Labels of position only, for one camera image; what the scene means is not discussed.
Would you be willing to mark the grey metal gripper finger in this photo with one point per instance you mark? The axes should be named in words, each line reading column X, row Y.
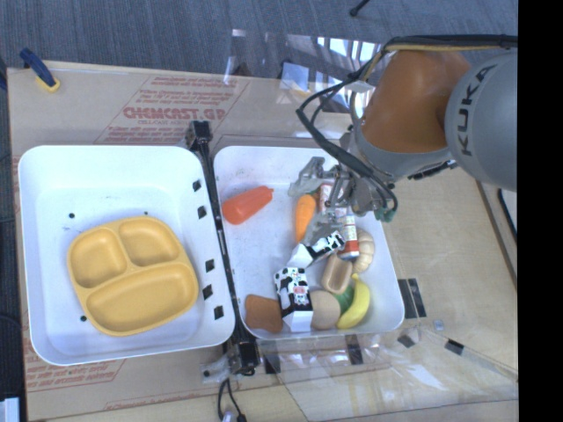
column 325, row 227
column 310, row 174

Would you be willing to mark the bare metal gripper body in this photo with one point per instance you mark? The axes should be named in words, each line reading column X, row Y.
column 363, row 194

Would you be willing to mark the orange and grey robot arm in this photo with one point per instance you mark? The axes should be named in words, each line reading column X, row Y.
column 479, row 117

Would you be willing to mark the cow print carton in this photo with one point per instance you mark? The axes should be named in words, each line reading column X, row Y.
column 319, row 249
column 294, row 299

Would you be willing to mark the orange carrot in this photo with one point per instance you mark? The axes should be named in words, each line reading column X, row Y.
column 304, row 216

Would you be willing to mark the white bottle red label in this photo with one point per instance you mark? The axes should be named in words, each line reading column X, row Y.
column 350, row 237
column 326, row 191

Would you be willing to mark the beige ridged bread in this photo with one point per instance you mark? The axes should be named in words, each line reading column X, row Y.
column 366, row 249

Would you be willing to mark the tan hot dog bun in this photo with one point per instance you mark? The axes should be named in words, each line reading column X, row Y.
column 336, row 275

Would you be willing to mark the white plastic tray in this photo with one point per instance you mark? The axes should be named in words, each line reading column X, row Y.
column 264, row 253
column 53, row 183

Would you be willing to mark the green toy vegetable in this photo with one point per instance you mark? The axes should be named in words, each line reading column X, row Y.
column 346, row 298

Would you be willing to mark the tan round bread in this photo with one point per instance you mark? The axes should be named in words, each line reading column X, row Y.
column 324, row 309

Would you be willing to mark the yellow banana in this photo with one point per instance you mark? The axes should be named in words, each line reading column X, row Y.
column 357, row 303

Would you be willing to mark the thin black rod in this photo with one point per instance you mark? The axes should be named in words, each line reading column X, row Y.
column 218, row 231

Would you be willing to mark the brown biscuit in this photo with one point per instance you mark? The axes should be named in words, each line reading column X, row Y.
column 263, row 314

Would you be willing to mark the yellow divided plate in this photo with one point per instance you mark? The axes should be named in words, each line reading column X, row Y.
column 141, row 297

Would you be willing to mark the brown cardboard board red print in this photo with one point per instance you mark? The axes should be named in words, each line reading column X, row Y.
column 88, row 104

